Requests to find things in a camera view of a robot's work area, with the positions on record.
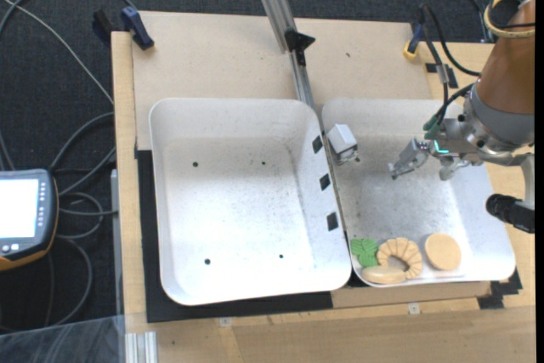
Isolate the pale wood flat board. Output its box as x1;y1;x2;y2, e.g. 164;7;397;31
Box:
131;10;494;310

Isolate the black cylinder on white bracket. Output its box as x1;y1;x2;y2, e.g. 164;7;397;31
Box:
485;151;536;235

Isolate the tan toy croissant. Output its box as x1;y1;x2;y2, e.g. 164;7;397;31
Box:
376;236;424;281

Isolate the green toy leaf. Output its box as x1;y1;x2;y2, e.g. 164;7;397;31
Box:
349;237;380;269

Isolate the white and grey block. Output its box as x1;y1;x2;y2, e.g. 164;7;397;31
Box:
326;122;360;167

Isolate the white plastic tray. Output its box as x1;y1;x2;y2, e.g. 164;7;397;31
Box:
148;97;354;307
320;97;518;289

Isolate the round tan toy biscuit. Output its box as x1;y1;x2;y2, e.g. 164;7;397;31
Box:
424;232;463;272

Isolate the beige oval toy bread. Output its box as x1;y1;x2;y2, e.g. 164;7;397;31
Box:
360;265;407;286

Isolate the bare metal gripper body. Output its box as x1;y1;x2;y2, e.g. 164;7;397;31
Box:
428;99;533;166

